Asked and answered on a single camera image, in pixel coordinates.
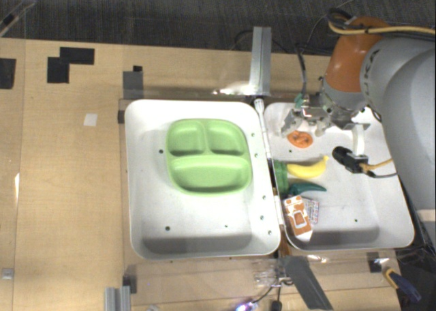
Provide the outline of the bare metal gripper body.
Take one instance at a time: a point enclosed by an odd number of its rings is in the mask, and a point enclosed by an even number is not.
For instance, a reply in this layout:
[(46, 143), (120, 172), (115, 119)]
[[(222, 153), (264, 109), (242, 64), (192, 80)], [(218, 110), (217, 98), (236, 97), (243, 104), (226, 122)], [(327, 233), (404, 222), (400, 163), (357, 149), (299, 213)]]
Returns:
[(345, 129), (348, 124), (353, 123), (352, 118), (355, 117), (354, 111), (340, 107), (325, 93), (314, 95), (299, 93), (294, 103), (295, 110), (300, 111), (301, 119), (309, 125), (316, 126), (318, 120), (327, 119), (330, 121), (330, 127)]

